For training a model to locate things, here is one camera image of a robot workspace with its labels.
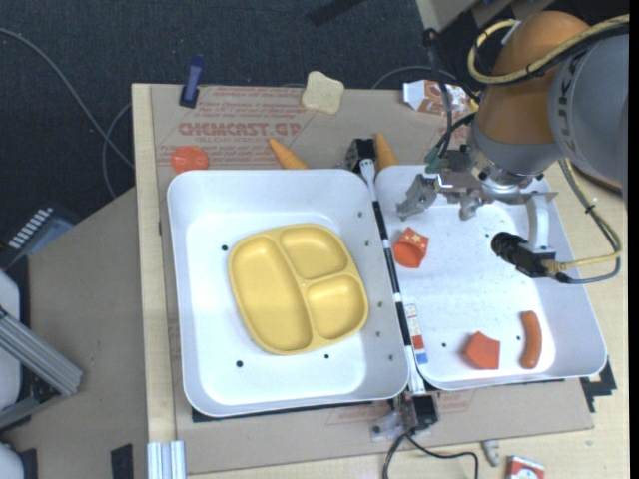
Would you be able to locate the white and orange carton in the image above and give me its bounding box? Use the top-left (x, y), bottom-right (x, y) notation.
top-left (402, 79), bottom-right (476, 117)

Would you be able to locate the orange carrot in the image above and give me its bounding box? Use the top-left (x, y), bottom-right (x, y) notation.
top-left (268, 137), bottom-right (310, 171)
top-left (373, 132), bottom-right (400, 170)

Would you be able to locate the beige bread slice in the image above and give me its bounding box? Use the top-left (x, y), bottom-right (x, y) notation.
top-left (300, 71), bottom-right (346, 116)

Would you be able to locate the brown cardboard board red print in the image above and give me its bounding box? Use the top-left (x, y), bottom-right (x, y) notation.
top-left (149, 83), bottom-right (596, 476)

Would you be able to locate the thin black and white rod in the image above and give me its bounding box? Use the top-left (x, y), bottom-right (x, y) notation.
top-left (359, 159), bottom-right (426, 396)

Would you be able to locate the black block with thin wires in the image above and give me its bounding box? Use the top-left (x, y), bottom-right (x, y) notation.
top-left (393, 391), bottom-right (441, 436)
top-left (343, 137), bottom-right (378, 172)

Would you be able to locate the white plastic tray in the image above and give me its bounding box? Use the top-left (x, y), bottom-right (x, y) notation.
top-left (373, 164), bottom-right (609, 392)
top-left (166, 168), bottom-right (412, 417)

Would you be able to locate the yellow divided plate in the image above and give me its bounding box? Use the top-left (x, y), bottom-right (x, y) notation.
top-left (228, 223), bottom-right (370, 357)

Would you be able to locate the orange sausage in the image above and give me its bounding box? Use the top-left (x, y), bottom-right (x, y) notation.
top-left (518, 309), bottom-right (544, 370)

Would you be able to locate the red tomato slice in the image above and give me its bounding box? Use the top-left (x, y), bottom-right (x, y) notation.
top-left (170, 145), bottom-right (211, 175)

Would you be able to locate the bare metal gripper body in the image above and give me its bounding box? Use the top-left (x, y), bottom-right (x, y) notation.
top-left (423, 149), bottom-right (535, 206)

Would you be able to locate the red and white packet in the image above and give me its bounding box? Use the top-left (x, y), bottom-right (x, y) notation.
top-left (504, 455), bottom-right (547, 479)

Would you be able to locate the red packet with yellow stars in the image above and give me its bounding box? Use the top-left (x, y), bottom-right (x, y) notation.
top-left (391, 226), bottom-right (430, 269)

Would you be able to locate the black cylinder on white bracket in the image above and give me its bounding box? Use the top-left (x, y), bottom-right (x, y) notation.
top-left (490, 192), bottom-right (558, 279)

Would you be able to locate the white carton red blue print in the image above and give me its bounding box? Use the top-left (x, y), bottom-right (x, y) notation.
top-left (402, 302), bottom-right (431, 366)

